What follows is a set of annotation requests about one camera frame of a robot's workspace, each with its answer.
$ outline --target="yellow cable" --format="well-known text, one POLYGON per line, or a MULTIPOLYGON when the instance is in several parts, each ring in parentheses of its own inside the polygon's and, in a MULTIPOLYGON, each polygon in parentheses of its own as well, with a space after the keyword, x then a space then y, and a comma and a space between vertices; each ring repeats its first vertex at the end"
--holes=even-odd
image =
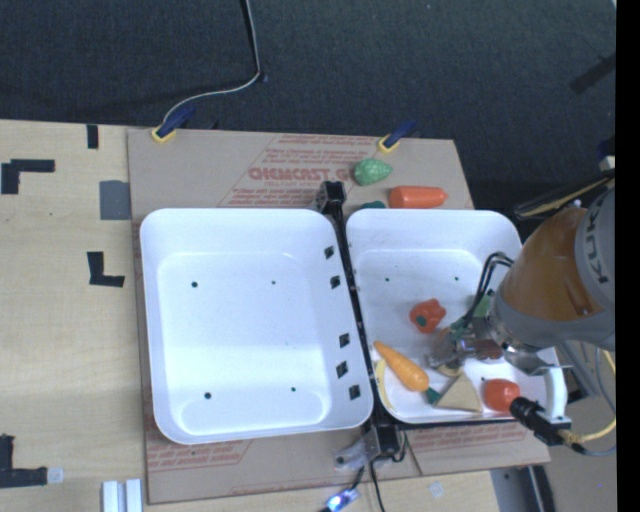
MULTIPOLYGON (((606 350, 603 350, 602 353, 604 354, 604 357, 607 360, 607 363, 609 364, 609 368, 611 369, 611 372, 613 373, 613 375, 615 375, 616 365, 613 362, 613 358, 611 357, 611 354, 606 350)), ((613 418, 611 423, 609 423, 605 428, 603 428, 602 430, 599 430, 598 432, 594 432, 592 434, 577 434, 575 432, 572 432, 571 430, 560 430, 558 431, 558 434, 565 440, 565 444, 571 445, 574 443, 579 444, 579 443, 585 443, 588 441, 593 441, 594 439, 599 439, 601 437, 606 436, 614 428, 616 428, 615 417, 613 418)))

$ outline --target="cardboard sheet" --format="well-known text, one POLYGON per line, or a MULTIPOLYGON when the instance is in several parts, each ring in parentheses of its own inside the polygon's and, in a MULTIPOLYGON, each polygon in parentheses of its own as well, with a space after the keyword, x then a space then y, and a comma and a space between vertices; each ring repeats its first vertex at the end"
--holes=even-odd
MULTIPOLYGON (((472 208, 454 142, 403 139, 383 155, 374 137, 180 130, 157 144, 149 129, 129 129, 127 135, 149 503, 349 484, 354 474, 336 470, 334 453, 356 442, 359 429, 197 446, 162 436, 151 403, 140 224, 167 207, 307 207, 326 180, 344 183, 346 215, 373 201, 386 204, 397 185, 442 187, 448 199, 441 208, 472 208), (360 186, 352 170, 369 157, 386 161, 393 172, 360 186)), ((408 437, 410 454, 400 464, 381 467, 379 478, 549 460, 546 446, 516 423, 437 427, 410 431, 408 437)))

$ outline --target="wooden table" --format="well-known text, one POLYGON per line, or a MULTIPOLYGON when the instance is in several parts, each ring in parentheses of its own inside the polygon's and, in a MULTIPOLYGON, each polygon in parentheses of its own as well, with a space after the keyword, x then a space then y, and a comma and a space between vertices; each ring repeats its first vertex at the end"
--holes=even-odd
MULTIPOLYGON (((142 396, 131 222, 100 218, 99 183, 128 181, 126 129, 0 121, 0 162, 55 159, 0 195, 0 433, 16 468, 61 467, 64 482, 0 489, 0 511, 100 510, 101 483, 144 482, 142 396), (104 252, 123 287, 90 286, 88 252, 104 252)), ((340 488, 220 498, 145 510, 314 511, 340 488)), ((372 484, 348 510, 378 510, 372 484)), ((488 471, 381 483, 388 512, 496 512, 488 471), (442 494, 432 484, 440 484, 442 494)))

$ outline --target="orange carrot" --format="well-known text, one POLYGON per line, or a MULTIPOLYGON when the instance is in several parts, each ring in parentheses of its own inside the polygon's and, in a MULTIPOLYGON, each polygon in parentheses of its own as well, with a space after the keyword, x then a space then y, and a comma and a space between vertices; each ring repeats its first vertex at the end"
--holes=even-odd
POLYGON ((394 187, 389 193, 389 208, 435 208, 447 197, 440 187, 394 187))
POLYGON ((400 379, 400 382, 407 388, 411 391, 426 391, 429 389, 429 376, 427 372, 411 361, 411 359, 381 341, 375 341, 373 346, 387 362, 393 373, 400 379))

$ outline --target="empty white tray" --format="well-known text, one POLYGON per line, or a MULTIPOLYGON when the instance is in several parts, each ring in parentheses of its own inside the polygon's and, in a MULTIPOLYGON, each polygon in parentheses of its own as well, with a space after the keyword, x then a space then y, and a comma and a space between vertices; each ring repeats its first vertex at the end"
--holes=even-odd
POLYGON ((164 209, 140 231, 154 415, 194 444, 362 424, 373 406, 332 224, 164 209))
MULTIPOLYGON (((436 298, 447 310, 439 324, 446 327, 471 305, 487 257, 502 251, 515 258, 521 241, 504 216, 478 210, 364 209, 349 218, 347 238, 355 271, 371 358, 380 359, 373 342, 380 340, 420 364, 430 376, 431 387, 442 391, 449 379, 427 368, 430 343, 436 336, 417 330, 409 312, 419 302, 436 298)), ((496 289, 506 268, 496 268, 491 281, 496 289)), ((557 364, 553 349, 540 356, 557 364)), ((530 400, 546 402, 543 377, 529 377, 504 359, 465 364, 478 395, 486 380, 502 377, 516 382, 530 400)), ((423 393, 407 390, 386 368, 385 391, 389 412, 410 424, 473 422, 512 419, 483 407, 481 413, 438 409, 423 393)))

